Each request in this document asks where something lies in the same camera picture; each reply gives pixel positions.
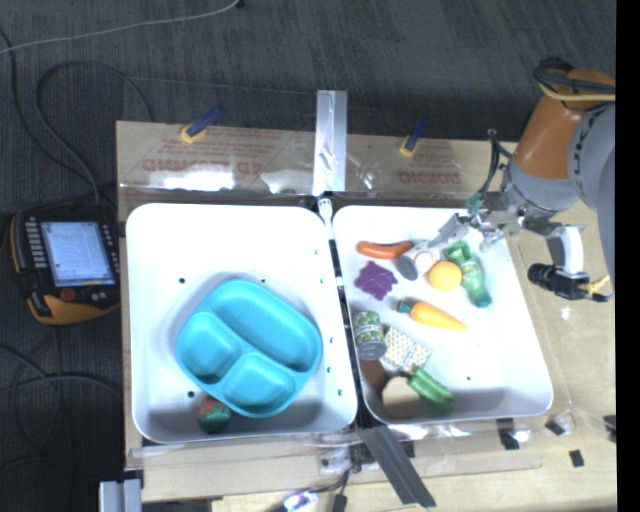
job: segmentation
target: green can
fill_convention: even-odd
[[[371,361],[381,358],[387,351],[380,315],[374,311],[361,311],[353,319],[353,339],[360,359]]]

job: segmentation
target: yellow toy lemon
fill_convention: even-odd
[[[448,292],[460,285],[462,271],[451,261],[439,261],[431,267],[428,280],[436,290]]]

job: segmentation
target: toy vegetable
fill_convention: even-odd
[[[409,387],[422,398],[426,398],[442,412],[449,412],[453,403],[453,394],[424,369],[417,369],[409,379]]]
[[[408,313],[413,320],[429,327],[457,331],[467,331],[469,329],[466,324],[457,318],[426,302],[416,302],[413,306],[410,306],[406,302],[400,301],[398,303],[398,312]]]
[[[491,297],[484,286],[484,274],[478,261],[471,255],[469,244],[464,240],[447,247],[445,257],[458,265],[462,271],[462,287],[471,297],[471,302],[476,307],[486,308],[491,304]]]

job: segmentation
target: blue divided plate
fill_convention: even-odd
[[[316,370],[322,337],[289,303],[245,279],[217,286],[178,333],[178,365],[204,391],[250,418],[288,407]]]

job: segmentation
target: toy fruit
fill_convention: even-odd
[[[356,288],[373,295],[377,300],[382,300],[391,291],[393,285],[398,284],[398,280],[390,270],[369,261],[360,271],[354,284]]]
[[[469,330],[469,327],[457,318],[426,302],[416,302],[413,306],[410,306],[406,302],[400,301],[398,303],[398,312],[408,313],[413,320],[429,327],[456,331]]]
[[[198,425],[207,434],[217,434],[226,428],[231,420],[231,410],[222,402],[206,396],[197,414]]]
[[[439,261],[431,267],[428,279],[436,290],[448,292],[462,282],[462,270],[452,261]]]

